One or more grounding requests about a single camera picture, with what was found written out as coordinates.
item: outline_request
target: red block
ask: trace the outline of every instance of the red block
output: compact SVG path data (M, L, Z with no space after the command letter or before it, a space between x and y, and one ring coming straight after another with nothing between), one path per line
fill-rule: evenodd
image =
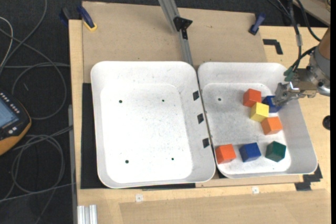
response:
M261 92L254 89L248 89L244 93L243 105L251 108L255 103L261 103Z
M218 164L228 163L236 158L236 153L232 144L219 146L215 152Z

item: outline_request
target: handheld device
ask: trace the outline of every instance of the handheld device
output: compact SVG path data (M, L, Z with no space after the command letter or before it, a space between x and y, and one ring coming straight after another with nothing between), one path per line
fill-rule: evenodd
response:
M31 122L22 104L0 88L0 155L21 140L29 130Z

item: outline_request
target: white tray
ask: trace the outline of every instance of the white tray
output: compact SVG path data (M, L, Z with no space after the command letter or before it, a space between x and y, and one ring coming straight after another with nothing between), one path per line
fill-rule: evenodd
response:
M106 186L195 183L213 177L213 152L203 144L209 134L190 65L105 61L93 67L91 83L98 175Z
M297 100L270 114L279 116L283 124L283 131L273 135L264 135L261 124L249 118L251 108L243 106L243 94L249 88L261 91L263 97L274 95L285 70L277 63L207 62L199 67L199 86L213 145L233 144L237 155L230 163L217 164L226 177L308 174L316 170L317 158ZM272 141L287 146L285 158L278 163L265 158ZM244 163L239 148L254 142L262 156Z

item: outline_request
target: block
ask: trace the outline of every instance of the block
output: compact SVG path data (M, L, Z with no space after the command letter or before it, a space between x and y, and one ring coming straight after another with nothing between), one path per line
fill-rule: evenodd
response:
M251 108L257 102L261 103L261 92L254 89L248 89L243 96L243 105Z
M265 157L274 162L281 161L286 154L286 146L273 141L267 146Z
M229 163L236 158L236 153L232 144L219 146L215 152L218 164Z
M274 97L275 97L274 95L269 95L269 96L266 96L262 101L263 104L266 104L269 106L269 113L277 113L282 108L281 106L274 105L273 103Z
M279 117L271 117L264 119L261 122L261 127L262 130L264 131L264 134L266 135L276 134L283 129Z
M262 122L264 119L268 118L269 106L262 103L255 103L252 106L250 119L258 122Z
M239 149L243 162L254 161L261 156L257 143L246 144Z

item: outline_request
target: black mount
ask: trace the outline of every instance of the black mount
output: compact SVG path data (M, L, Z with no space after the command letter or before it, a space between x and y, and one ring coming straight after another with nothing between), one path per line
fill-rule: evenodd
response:
M174 18L174 24L176 30L179 32L181 30L183 39L188 39L187 28L192 24L192 20L184 19L181 17Z

